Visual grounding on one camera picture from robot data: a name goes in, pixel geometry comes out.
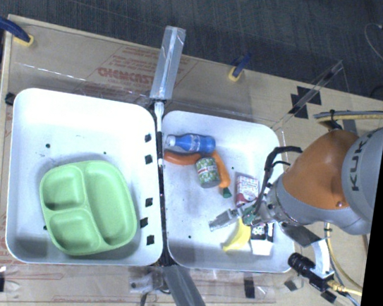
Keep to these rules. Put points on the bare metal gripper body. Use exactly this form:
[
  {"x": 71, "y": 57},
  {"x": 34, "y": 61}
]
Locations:
[{"x": 260, "y": 213}]

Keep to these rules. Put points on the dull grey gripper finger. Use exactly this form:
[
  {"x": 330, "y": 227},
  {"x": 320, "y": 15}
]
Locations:
[
  {"x": 230, "y": 214},
  {"x": 218, "y": 224}
]

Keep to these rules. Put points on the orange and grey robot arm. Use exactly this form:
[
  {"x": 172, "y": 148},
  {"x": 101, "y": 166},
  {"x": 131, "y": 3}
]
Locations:
[{"x": 320, "y": 175}]

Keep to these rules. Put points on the yellow banana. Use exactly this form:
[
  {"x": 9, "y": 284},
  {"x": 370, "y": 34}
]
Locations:
[{"x": 240, "y": 238}]

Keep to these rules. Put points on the red and white carton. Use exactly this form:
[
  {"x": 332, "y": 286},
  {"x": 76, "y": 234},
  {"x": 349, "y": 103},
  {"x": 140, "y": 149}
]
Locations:
[{"x": 246, "y": 190}]

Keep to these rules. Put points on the white and black carton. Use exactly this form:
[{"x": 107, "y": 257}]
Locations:
[{"x": 260, "y": 243}]

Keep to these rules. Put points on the orange carrot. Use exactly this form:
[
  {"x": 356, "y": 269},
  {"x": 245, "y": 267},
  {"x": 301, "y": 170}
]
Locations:
[{"x": 224, "y": 176}]

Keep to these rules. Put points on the green can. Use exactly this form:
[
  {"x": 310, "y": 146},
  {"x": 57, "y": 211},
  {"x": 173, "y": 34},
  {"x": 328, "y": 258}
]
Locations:
[{"x": 208, "y": 172}]

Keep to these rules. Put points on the white plastic tray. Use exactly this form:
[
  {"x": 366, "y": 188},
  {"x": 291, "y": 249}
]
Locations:
[
  {"x": 74, "y": 124},
  {"x": 250, "y": 143}
]

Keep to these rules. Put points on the orange sausage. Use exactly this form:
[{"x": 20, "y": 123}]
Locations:
[{"x": 180, "y": 158}]

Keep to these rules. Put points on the blue bottle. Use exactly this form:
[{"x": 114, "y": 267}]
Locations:
[{"x": 193, "y": 143}]

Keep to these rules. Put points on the green divided plate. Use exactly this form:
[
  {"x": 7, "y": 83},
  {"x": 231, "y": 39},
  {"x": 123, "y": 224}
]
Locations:
[{"x": 99, "y": 199}]

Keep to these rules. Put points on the brown cardboard board red print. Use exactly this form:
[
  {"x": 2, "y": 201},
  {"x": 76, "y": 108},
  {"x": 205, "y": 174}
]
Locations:
[{"x": 84, "y": 61}]

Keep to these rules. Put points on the black cylinder on white bracket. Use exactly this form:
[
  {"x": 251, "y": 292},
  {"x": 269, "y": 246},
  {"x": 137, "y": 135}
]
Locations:
[{"x": 306, "y": 267}]

